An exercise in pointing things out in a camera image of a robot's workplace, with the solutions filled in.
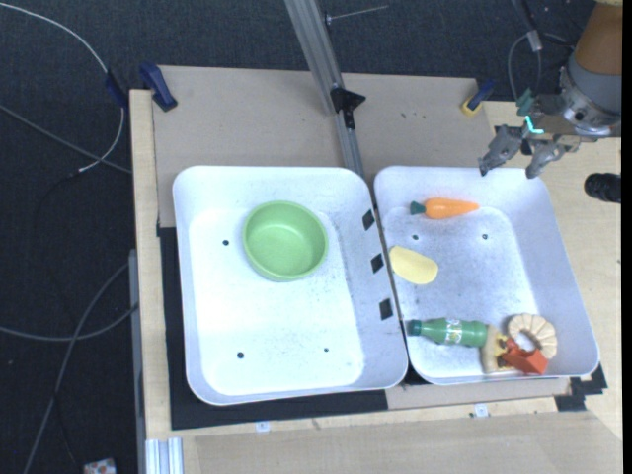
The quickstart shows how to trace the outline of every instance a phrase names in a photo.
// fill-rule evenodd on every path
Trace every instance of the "toy carrot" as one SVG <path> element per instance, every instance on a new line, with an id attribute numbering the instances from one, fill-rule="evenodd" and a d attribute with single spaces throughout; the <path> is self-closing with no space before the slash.
<path id="1" fill-rule="evenodd" d="M 411 202 L 411 214 L 425 214 L 432 219 L 445 219 L 471 212 L 478 207 L 478 203 L 473 201 L 435 197 L 426 200 L 424 205 L 415 201 Z"/>

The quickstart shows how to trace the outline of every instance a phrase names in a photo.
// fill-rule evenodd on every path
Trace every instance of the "green bottle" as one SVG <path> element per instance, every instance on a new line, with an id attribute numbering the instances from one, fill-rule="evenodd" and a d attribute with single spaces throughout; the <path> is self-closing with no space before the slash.
<path id="1" fill-rule="evenodd" d="M 487 341 L 487 325 L 480 321 L 461 321 L 451 318 L 412 320 L 408 324 L 408 334 L 428 337 L 438 344 L 459 344 L 481 348 Z"/>

